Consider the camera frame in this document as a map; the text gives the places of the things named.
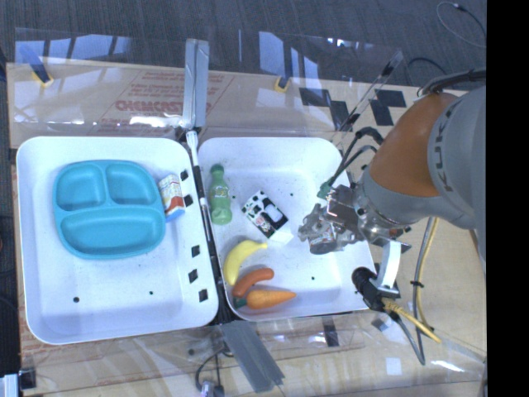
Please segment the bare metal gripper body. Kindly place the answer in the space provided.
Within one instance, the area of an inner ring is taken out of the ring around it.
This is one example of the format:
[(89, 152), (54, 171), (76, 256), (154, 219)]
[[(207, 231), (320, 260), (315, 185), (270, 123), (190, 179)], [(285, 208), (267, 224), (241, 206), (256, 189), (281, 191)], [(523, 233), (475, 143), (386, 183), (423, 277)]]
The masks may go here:
[(323, 215), (335, 233), (360, 232), (366, 242), (383, 246), (409, 231), (408, 225), (387, 219), (375, 209), (361, 185), (355, 188), (339, 185), (331, 190), (326, 200)]

